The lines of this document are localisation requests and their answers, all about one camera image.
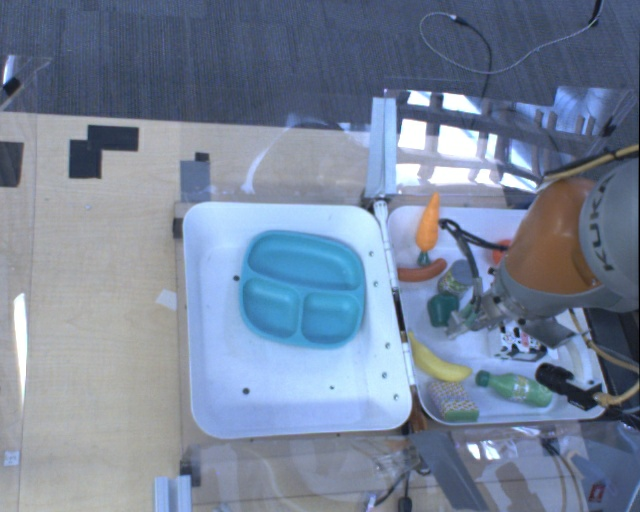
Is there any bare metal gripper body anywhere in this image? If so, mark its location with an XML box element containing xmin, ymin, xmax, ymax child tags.
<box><xmin>468</xmin><ymin>288</ymin><xmax>527</xmax><ymax>335</ymax></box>

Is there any dark green pepper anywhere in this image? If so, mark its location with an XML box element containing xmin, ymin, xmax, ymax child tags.
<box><xmin>426</xmin><ymin>292</ymin><xmax>461</xmax><ymax>329</ymax></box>

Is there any white plastic tray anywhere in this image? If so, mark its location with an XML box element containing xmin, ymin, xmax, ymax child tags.
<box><xmin>182</xmin><ymin>201</ymin><xmax>414</xmax><ymax>441</ymax></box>
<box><xmin>387</xmin><ymin>204</ymin><xmax>609</xmax><ymax>428</ymax></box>

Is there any white cow print carton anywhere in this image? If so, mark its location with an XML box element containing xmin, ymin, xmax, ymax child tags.
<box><xmin>494</xmin><ymin>322</ymin><xmax>549</xmax><ymax>363</ymax></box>

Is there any small green can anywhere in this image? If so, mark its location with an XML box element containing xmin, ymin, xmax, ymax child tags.
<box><xmin>437</xmin><ymin>259</ymin><xmax>477</xmax><ymax>298</ymax></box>

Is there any yellow banana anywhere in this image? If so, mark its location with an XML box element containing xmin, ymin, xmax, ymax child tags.
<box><xmin>406</xmin><ymin>330</ymin><xmax>474</xmax><ymax>384</ymax></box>

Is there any red sausage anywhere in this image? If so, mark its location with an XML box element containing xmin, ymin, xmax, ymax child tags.
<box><xmin>396</xmin><ymin>257</ymin><xmax>448</xmax><ymax>284</ymax></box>

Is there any green plastic bottle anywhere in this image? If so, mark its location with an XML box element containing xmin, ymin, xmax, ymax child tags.
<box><xmin>474</xmin><ymin>369</ymin><xmax>555</xmax><ymax>408</ymax></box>

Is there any orange carrot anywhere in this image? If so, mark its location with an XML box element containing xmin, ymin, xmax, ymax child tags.
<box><xmin>414</xmin><ymin>191</ymin><xmax>442</xmax><ymax>268</ymax></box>

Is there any blue divided plate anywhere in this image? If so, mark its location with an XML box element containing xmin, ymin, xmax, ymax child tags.
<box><xmin>238</xmin><ymin>229</ymin><xmax>367</xmax><ymax>351</ymax></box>

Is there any black cylinder on white bracket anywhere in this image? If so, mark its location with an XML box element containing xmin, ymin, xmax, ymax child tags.
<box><xmin>534</xmin><ymin>332</ymin><xmax>606</xmax><ymax>412</ymax></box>

